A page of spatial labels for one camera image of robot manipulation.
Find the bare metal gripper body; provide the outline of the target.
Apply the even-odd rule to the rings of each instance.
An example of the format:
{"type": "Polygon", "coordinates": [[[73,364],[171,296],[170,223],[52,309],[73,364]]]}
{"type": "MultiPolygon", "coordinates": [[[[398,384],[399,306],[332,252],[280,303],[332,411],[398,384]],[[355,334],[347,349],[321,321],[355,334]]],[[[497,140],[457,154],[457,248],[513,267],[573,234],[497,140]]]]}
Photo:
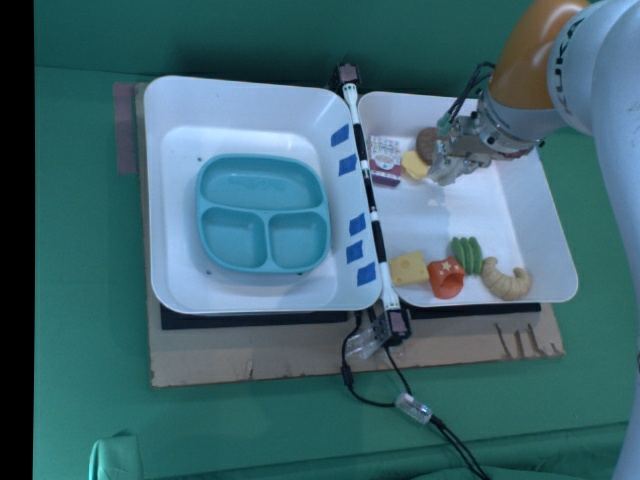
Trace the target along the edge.
{"type": "Polygon", "coordinates": [[[480,114],[457,116],[449,131],[448,154],[482,167],[493,160],[518,159],[532,149],[532,142],[517,140],[480,114]]]}

